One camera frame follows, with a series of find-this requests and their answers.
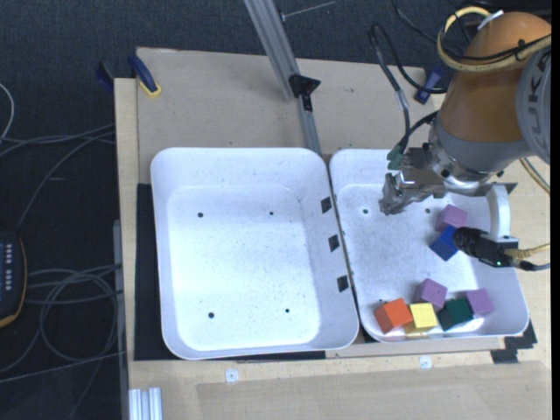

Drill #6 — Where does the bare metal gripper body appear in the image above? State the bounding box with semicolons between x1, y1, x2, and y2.
398;148;495;201

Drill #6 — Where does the purple cube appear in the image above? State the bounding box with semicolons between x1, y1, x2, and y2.
412;277;449;308
434;204;469;234
464;288;495;317

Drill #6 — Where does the white plastic tray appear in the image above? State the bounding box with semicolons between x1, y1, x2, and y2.
327;148;530;344
150;146;361;361

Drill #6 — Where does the blue cube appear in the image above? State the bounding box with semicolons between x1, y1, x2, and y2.
429;226;460;263

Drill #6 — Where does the orange cube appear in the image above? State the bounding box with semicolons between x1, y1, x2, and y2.
374;297;415;335

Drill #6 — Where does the yellow cube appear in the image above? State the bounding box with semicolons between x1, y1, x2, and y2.
408;302;439;330

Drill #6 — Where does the green cube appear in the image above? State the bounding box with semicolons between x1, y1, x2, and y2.
437;297;475;333

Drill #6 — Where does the brown cardboard board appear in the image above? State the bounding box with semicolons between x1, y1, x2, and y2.
135;46;507;361

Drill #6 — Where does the black cylinder on white bracket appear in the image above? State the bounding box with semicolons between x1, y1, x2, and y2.
451;183;521;269

